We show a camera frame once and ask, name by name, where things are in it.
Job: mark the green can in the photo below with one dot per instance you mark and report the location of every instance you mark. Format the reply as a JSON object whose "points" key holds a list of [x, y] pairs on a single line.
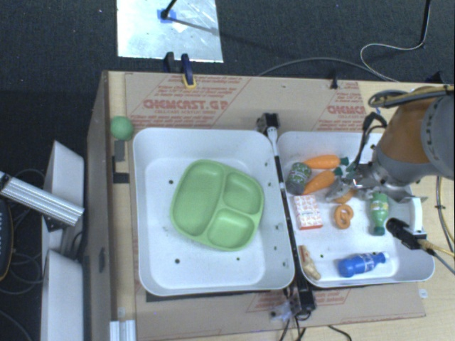
{"points": [[298, 178]]}

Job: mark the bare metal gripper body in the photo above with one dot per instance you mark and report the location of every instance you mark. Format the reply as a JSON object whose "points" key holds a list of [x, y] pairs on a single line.
{"points": [[369, 179]]}

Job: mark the orange and white carton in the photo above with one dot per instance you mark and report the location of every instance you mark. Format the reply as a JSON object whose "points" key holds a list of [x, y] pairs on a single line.
{"points": [[307, 212]]}

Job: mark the orange carrot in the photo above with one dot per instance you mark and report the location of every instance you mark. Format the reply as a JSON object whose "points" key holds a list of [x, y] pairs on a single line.
{"points": [[320, 181], [321, 161]]}

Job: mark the beige toy biscuit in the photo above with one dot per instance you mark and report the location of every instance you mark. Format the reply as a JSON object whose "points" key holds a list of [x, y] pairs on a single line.
{"points": [[308, 263]]}

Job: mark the orange pretzel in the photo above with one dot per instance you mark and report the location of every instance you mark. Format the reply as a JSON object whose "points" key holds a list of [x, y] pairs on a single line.
{"points": [[343, 222], [345, 198]]}

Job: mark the green divided plate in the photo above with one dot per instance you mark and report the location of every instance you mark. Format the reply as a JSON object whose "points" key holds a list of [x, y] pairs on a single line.
{"points": [[199, 204]]}

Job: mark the white plastic tray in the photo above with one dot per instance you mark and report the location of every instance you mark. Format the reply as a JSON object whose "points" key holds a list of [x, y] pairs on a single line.
{"points": [[327, 240], [160, 261]]}

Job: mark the blue bottle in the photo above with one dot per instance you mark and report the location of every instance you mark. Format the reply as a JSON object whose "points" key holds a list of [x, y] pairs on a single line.
{"points": [[357, 264]]}

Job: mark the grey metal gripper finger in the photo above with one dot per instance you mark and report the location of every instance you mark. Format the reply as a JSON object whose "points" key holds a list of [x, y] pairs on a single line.
{"points": [[346, 180], [337, 192]]}

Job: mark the green ball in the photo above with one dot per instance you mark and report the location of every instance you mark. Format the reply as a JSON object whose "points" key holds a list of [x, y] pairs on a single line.
{"points": [[121, 128]]}

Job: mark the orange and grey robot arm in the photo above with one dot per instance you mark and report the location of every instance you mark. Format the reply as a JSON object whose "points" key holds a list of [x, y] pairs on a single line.
{"points": [[409, 133]]}

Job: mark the brown cardboard board red print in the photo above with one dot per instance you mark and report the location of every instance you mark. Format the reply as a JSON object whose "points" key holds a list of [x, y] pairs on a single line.
{"points": [[227, 98]]}

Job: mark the green bottle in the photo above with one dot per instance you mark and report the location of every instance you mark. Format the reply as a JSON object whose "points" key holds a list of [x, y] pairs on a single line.
{"points": [[379, 211]]}

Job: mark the thin black and white rod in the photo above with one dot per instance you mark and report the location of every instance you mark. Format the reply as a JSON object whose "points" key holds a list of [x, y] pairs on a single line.
{"points": [[281, 179]]}

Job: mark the black cylinder on white bracket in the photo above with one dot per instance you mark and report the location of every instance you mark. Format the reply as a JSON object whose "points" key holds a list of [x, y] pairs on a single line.
{"points": [[401, 231]]}

